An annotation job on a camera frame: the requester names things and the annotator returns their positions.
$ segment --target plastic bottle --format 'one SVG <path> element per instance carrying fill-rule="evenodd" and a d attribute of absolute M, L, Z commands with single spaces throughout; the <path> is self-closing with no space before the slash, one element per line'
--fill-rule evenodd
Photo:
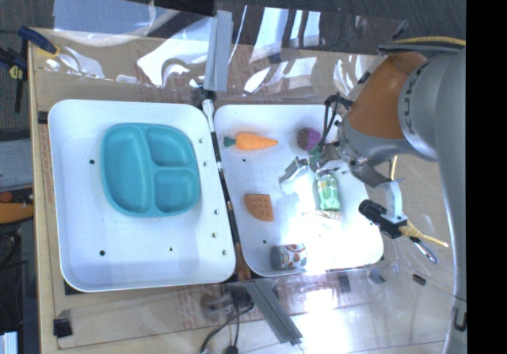
<path fill-rule="evenodd" d="M 340 208 L 338 199 L 338 182 L 332 173 L 316 173 L 318 198 L 322 211 L 337 211 Z"/>

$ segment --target brown waffle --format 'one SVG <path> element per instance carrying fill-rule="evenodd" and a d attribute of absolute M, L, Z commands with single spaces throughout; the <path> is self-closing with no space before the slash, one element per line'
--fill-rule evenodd
<path fill-rule="evenodd" d="M 273 215 L 273 207 L 271 206 L 271 197 L 260 193 L 245 194 L 245 205 L 248 212 L 257 219 L 266 222 L 272 222 L 275 217 Z"/>

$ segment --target tin can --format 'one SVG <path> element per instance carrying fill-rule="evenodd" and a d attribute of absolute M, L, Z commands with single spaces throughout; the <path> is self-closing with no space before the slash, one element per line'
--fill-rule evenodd
<path fill-rule="evenodd" d="M 307 263 L 307 248 L 303 243 L 273 246 L 269 258 L 273 269 L 303 267 Z"/>

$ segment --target toy carrot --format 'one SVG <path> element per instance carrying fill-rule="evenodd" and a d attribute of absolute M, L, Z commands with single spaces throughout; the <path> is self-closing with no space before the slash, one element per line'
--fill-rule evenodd
<path fill-rule="evenodd" d="M 240 131 L 236 135 L 236 139 L 232 139 L 231 137 L 225 137 L 223 139 L 223 145 L 225 147 L 236 145 L 236 147 L 241 150 L 259 150 L 277 144 L 278 140 L 270 139 L 262 135 L 255 135 L 254 133 L 246 133 L 245 131 Z"/>

